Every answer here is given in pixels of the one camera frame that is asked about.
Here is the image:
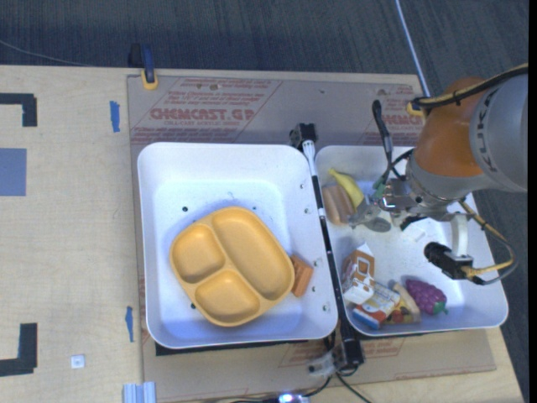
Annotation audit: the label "black cylinder on white bracket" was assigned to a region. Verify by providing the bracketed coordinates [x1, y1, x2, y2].
[423, 213, 476, 281]

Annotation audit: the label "orange biscuit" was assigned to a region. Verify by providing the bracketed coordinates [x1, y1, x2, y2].
[289, 254, 315, 298]

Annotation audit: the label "white, red and blue carton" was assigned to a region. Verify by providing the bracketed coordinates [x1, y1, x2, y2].
[351, 283, 402, 331]

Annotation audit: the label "pizza slice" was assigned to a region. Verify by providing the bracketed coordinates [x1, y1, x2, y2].
[383, 281, 422, 326]

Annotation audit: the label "white plastic tray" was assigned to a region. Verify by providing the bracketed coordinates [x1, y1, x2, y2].
[314, 144, 510, 338]
[137, 141, 340, 350]

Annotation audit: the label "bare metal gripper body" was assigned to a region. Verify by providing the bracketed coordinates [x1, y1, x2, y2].
[378, 177, 459, 227]

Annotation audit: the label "orange divided plate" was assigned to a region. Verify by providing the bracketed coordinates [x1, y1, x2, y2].
[168, 206, 296, 328]

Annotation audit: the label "purple grapes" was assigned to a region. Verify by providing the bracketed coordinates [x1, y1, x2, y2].
[404, 278, 449, 317]

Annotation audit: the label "orange and white carton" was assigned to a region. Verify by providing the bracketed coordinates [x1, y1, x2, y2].
[340, 241, 376, 293]

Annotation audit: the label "yellow banana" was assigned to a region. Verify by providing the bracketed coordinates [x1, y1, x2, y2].
[327, 167, 366, 210]

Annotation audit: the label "black block with thin wires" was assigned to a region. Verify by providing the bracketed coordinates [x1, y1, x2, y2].
[338, 329, 366, 369]
[289, 122, 318, 147]

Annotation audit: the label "thin black and white rod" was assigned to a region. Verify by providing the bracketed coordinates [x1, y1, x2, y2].
[302, 139, 358, 354]

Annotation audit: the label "sausage in bun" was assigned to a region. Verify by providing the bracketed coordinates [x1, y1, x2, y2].
[321, 183, 358, 227]

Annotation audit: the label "small white carton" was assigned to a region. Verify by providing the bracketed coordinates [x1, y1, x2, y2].
[342, 278, 375, 306]

